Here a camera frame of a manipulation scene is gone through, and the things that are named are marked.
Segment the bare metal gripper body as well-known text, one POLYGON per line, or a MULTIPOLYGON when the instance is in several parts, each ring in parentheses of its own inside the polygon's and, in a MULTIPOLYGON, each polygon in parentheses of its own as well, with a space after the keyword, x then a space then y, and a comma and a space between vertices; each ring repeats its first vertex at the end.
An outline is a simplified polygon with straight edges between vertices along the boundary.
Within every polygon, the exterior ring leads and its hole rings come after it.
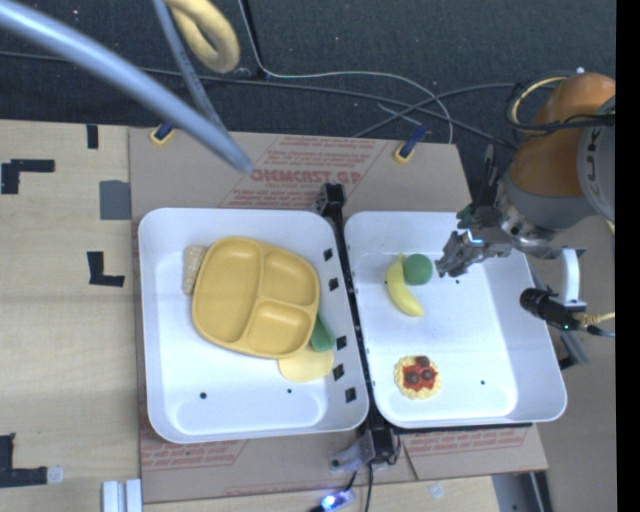
POLYGON ((462 210, 462 256, 487 259, 509 256, 513 249, 541 259, 554 258, 555 232, 539 227, 513 206, 477 206, 462 210))

